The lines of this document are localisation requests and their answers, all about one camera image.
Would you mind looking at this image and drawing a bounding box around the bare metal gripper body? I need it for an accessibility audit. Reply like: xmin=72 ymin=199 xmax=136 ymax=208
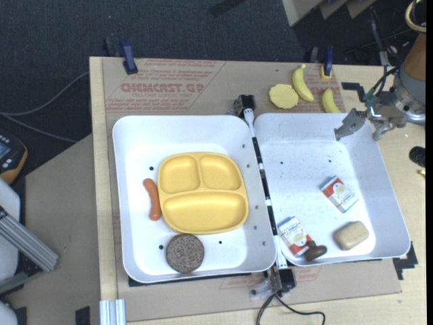
xmin=366 ymin=91 xmax=427 ymax=129

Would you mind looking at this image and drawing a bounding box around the yellow banana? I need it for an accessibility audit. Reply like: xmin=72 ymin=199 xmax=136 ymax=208
xmin=292 ymin=63 xmax=315 ymax=103
xmin=321 ymin=87 xmax=342 ymax=114

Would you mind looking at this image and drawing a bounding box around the red and white carton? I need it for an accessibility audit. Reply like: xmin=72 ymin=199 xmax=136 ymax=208
xmin=277 ymin=215 xmax=314 ymax=258
xmin=320 ymin=175 xmax=359 ymax=214

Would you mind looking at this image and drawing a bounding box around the yellow round biscuit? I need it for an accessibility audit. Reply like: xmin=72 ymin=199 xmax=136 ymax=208
xmin=268 ymin=83 xmax=300 ymax=110

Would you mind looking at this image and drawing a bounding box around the white plastic tray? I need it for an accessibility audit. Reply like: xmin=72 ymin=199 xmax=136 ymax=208
xmin=112 ymin=114 xmax=279 ymax=284
xmin=252 ymin=112 xmax=412 ymax=267

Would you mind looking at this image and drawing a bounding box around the thin black and white rod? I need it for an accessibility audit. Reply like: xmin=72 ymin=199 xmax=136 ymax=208
xmin=244 ymin=108 xmax=289 ymax=268

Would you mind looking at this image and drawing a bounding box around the beige bread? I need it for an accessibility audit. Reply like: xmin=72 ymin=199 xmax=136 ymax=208
xmin=334 ymin=220 xmax=370 ymax=251

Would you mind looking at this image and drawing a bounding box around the brown mushroom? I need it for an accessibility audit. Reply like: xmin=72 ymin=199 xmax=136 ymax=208
xmin=304 ymin=240 xmax=328 ymax=262

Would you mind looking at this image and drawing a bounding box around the brown cardboard board red print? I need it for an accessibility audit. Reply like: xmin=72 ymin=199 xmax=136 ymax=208
xmin=101 ymin=57 xmax=404 ymax=322

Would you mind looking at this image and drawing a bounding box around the yellow divided plate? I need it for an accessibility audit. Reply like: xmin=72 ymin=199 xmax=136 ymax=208
xmin=156 ymin=151 xmax=250 ymax=236

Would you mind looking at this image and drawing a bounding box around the orange sausage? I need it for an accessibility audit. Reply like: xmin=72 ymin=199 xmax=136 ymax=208
xmin=142 ymin=177 xmax=163 ymax=222

